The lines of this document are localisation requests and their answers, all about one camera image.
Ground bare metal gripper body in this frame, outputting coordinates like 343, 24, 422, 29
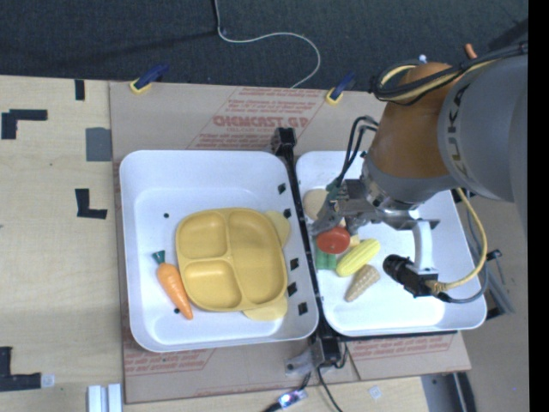
329, 179, 418, 230

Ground red tomato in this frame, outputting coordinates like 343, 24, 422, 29
316, 226, 352, 256

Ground beige round biscuit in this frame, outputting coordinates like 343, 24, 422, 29
302, 188, 330, 222

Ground yellow corn cob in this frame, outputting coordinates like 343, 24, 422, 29
335, 238, 382, 278

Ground green toy vegetable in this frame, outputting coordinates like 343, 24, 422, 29
314, 249, 341, 271

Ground beige corn cob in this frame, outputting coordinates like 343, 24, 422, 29
344, 264, 382, 304

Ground yellow divided plate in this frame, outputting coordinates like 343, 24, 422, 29
174, 206, 293, 323

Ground white plastic tray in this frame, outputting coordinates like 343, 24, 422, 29
118, 148, 321, 354
294, 149, 489, 338

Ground brown cardboard board red print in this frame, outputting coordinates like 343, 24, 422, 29
108, 81, 473, 405

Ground orange carrot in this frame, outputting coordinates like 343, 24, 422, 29
151, 250, 195, 321

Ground black cylinder on white bracket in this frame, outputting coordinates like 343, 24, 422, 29
382, 218, 442, 299

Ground black block with thin wires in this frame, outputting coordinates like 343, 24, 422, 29
271, 126, 299, 156
316, 333, 346, 367

